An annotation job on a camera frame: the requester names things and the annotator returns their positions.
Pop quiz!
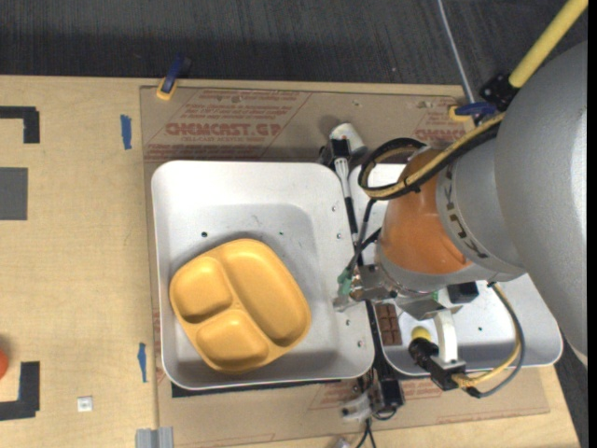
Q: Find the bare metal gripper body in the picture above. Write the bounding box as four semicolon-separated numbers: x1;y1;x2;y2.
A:
348;262;400;303

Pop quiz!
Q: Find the brown chocolate bar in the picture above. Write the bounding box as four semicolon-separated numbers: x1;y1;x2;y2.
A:
374;301;404;347

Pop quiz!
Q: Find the thin black and white rod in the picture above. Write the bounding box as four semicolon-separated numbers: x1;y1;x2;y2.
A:
334;155;394;385

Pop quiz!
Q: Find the white plastic tray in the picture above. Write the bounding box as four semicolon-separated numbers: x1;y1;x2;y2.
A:
150;160;376;391
348;161;564;378

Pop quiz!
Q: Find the orange divided plate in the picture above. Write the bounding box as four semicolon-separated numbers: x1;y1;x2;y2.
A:
168;237;313;375

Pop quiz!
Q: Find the small white cylinder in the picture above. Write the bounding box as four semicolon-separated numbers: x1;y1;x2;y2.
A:
328;122;368;158

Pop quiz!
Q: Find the brown cardboard board, red print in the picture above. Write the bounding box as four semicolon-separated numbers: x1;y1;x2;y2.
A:
139;84;552;443

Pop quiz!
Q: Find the black cylinder on white bracket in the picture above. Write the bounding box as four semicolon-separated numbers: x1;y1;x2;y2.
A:
408;308;468;392

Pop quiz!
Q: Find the black block with thin wires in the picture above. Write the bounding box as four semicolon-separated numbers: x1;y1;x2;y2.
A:
319;137;354;165
372;378;407;413

